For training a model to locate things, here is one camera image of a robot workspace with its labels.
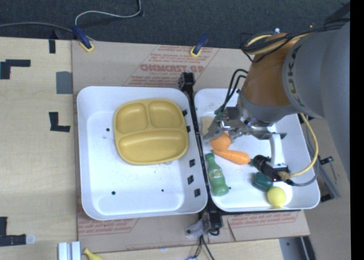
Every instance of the blue clamp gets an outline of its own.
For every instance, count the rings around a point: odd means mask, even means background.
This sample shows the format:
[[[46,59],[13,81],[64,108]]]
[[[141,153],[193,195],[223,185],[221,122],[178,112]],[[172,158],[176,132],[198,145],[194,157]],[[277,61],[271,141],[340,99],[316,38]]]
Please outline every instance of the blue clamp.
[[[79,41],[81,42],[80,45],[86,52],[92,52],[95,47],[92,43],[90,43],[90,40],[85,35],[85,33],[77,26],[72,27],[72,32],[77,36]]]
[[[198,44],[194,47],[192,47],[191,51],[189,52],[189,54],[194,57],[197,58],[200,53],[201,53],[201,49],[202,47],[204,47],[209,41],[209,36],[208,35],[204,35],[200,41],[198,42]]]

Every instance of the table surface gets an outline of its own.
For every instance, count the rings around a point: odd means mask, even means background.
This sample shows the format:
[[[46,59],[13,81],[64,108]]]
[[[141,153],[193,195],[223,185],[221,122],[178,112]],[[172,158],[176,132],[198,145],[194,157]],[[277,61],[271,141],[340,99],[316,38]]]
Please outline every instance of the table surface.
[[[31,67],[11,67],[0,80],[0,216],[7,234],[33,234],[36,242],[0,247],[1,258],[56,259],[59,242],[77,241],[73,95],[57,94],[56,73],[71,72],[71,42],[0,38],[0,61],[31,60]],[[69,132],[50,131],[49,112]],[[279,240],[211,244],[215,259],[279,259]],[[195,246],[100,254],[108,259],[187,259]],[[205,248],[199,259],[210,259]]]

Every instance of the yellow plate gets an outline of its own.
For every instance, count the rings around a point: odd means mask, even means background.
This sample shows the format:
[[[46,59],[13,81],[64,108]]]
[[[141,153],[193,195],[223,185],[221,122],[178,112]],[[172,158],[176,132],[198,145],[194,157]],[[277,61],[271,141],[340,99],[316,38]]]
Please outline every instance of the yellow plate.
[[[188,147],[188,133],[181,109],[167,99],[128,102],[114,115],[118,152],[134,165],[169,162]]]

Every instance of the teal object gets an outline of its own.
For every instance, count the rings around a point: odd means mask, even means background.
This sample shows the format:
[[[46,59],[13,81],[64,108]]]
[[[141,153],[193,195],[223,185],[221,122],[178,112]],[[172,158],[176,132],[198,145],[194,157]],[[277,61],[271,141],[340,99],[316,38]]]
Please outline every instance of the teal object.
[[[273,186],[273,182],[269,180],[263,173],[257,172],[255,174],[253,186],[261,191],[267,192],[269,188]]]
[[[205,155],[208,161],[207,173],[209,176],[212,194],[215,196],[222,196],[229,192],[229,187],[226,185],[224,173],[221,167],[215,162],[213,153]]]

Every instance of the white tray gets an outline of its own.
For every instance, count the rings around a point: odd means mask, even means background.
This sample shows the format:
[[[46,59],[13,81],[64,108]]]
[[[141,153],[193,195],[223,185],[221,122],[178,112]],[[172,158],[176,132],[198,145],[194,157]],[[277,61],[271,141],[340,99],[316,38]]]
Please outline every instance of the white tray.
[[[189,145],[179,159],[136,166],[120,157],[113,116],[124,103],[165,98],[187,110]],[[91,86],[77,96],[81,199],[96,220],[197,213],[207,192],[186,95],[174,88]]]
[[[214,116],[225,100],[227,89],[202,89],[195,95],[195,107],[197,119],[200,123],[201,117]],[[227,106],[235,106],[238,95],[230,99]],[[305,144],[302,129],[296,114],[288,115],[270,128],[277,133],[287,133],[282,140],[282,149],[285,163],[291,172],[298,172],[310,162],[310,157]],[[212,151],[210,144],[202,140],[204,154]],[[230,150],[240,150],[248,153],[250,158],[261,154],[271,156],[271,148],[268,140],[260,141],[252,135],[245,135],[235,140],[229,147]],[[226,184],[231,188],[224,196],[212,196],[216,206],[226,212],[253,212],[253,211],[274,211],[314,208],[320,201],[320,190],[317,182],[305,187],[292,187],[286,183],[274,183],[284,189],[287,199],[284,207],[275,208],[266,199],[266,193],[255,188],[252,183],[254,175],[258,170],[247,164],[238,165],[222,157],[215,156],[216,163],[221,166],[225,175]],[[305,183],[313,178],[313,169],[303,175],[293,178],[297,183]]]

